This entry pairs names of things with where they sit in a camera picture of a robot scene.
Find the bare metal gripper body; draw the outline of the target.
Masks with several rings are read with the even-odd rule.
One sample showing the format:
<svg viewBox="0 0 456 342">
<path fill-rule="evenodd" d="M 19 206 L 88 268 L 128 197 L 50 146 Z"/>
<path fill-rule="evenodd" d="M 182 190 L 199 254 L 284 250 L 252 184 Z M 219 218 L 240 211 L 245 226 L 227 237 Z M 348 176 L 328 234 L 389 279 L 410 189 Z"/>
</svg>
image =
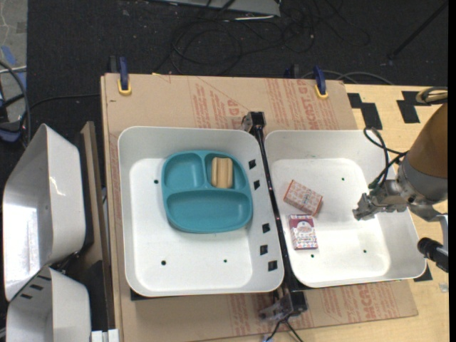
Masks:
<svg viewBox="0 0 456 342">
<path fill-rule="evenodd" d="M 373 212 L 404 212 L 408 203 L 400 191 L 396 180 L 386 180 L 381 186 L 371 190 L 369 196 Z"/>
</svg>

